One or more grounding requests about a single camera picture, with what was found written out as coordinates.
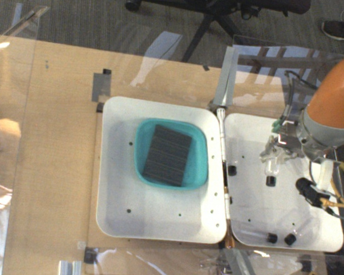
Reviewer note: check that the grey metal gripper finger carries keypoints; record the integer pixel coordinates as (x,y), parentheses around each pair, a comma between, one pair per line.
(286,157)
(269,149)

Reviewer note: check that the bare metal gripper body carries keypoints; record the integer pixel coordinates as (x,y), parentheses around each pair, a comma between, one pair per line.
(291,142)

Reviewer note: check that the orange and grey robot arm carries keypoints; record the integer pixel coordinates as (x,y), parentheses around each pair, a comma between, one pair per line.
(330,97)

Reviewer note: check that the thin black and white rod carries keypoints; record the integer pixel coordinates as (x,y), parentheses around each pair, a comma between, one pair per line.
(223,145)

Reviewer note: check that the white plastic tray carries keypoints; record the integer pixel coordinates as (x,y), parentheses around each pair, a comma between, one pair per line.
(274,210)
(159,205)

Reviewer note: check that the teal plastic bowl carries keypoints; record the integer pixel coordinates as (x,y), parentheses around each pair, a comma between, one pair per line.
(200,154)

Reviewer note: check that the black ribbed rectangular block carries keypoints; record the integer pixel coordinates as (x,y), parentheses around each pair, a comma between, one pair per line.
(167,156)

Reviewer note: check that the black office chair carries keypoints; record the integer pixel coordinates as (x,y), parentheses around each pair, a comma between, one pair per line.
(221,5)

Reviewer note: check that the black cylinder on white bracket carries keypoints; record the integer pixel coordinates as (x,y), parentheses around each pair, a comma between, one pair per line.
(309,189)

